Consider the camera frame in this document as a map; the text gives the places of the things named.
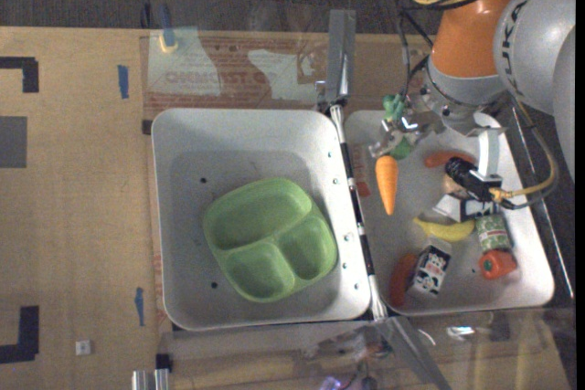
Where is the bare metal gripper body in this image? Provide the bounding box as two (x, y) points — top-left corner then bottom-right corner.
(403, 87), (480, 138)

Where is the orange carrot with green top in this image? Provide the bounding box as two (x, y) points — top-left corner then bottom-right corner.
(374, 135), (416, 216)

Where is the red sausage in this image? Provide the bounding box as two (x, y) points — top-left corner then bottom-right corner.
(388, 252), (420, 309)
(423, 149), (477, 170)

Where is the brown toy bread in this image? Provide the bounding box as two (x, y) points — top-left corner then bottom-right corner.
(440, 172), (463, 198)

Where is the white and dark blue carton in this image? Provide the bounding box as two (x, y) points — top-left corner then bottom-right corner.
(431, 191), (502, 224)

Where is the yellow banana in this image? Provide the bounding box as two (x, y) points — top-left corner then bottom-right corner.
(411, 216), (477, 243)

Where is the white plastic tray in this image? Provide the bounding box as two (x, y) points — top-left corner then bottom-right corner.
(343, 109), (557, 318)
(150, 107), (373, 332)

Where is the green patterned can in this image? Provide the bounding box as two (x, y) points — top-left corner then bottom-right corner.
(474, 214), (513, 254)

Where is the cow print milk carton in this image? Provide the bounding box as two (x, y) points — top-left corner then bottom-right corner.
(406, 241), (453, 299)

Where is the green divided plate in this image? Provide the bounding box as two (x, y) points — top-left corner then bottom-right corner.
(202, 176), (340, 304)

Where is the brown cardboard board, red print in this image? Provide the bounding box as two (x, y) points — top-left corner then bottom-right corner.
(139, 29), (435, 337)

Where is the black cylinder on white bracket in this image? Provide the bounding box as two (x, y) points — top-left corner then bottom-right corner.
(444, 126), (505, 203)

